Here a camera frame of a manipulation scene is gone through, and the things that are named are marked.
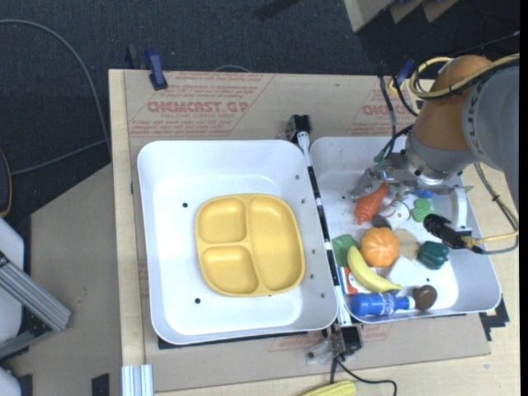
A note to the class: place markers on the black cylinder on white bracket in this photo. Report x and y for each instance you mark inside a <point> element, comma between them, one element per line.
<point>443,227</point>

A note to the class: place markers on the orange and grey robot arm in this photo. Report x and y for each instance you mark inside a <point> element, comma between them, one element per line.
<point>445,109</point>

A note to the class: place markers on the orange carrot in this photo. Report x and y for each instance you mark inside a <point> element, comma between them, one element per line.
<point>369,206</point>

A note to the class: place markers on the small blue toy piece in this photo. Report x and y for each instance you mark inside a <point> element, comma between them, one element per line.
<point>422,194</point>

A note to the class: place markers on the blue bottle with white cap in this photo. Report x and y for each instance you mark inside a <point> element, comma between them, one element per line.
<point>371,304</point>

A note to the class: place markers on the white plastic tray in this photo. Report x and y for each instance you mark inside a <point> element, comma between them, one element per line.
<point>173,221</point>
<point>470,279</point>

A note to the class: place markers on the white can with red print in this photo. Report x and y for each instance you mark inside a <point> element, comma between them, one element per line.
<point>396,215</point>

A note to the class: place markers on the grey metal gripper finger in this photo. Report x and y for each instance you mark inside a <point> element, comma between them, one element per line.
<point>361,187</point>
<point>400,191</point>

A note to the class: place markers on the dark green pepper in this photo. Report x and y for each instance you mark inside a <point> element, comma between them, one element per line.
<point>433,255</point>

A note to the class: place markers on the red and white carton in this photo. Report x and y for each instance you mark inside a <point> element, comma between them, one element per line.
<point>346,283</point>

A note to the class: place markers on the white block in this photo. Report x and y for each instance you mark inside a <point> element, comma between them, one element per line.
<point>406,272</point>

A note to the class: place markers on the green toy leaf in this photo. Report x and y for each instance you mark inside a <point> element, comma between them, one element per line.
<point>341,249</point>

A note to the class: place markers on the yellow banana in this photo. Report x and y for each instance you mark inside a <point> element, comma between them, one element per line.
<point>365,272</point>

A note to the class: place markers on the thin black and white rod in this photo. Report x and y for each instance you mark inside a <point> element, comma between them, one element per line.
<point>321,213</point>

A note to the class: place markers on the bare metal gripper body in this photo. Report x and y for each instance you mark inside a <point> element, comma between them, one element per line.
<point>398,169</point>

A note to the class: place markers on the brown cardboard board red print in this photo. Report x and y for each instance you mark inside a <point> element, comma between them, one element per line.
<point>214,109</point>

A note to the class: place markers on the light green toy vegetable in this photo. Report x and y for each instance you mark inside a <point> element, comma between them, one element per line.
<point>422,210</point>

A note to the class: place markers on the beige biscuit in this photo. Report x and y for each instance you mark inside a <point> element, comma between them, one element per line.
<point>408,243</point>

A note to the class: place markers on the orange pumpkin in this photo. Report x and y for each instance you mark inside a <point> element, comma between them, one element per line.
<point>379,246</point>

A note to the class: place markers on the yellow divided plate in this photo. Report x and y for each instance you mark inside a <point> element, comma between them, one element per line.
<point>268,241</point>

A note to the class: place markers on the brown round biscuit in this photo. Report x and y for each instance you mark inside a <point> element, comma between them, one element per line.
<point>425,297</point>

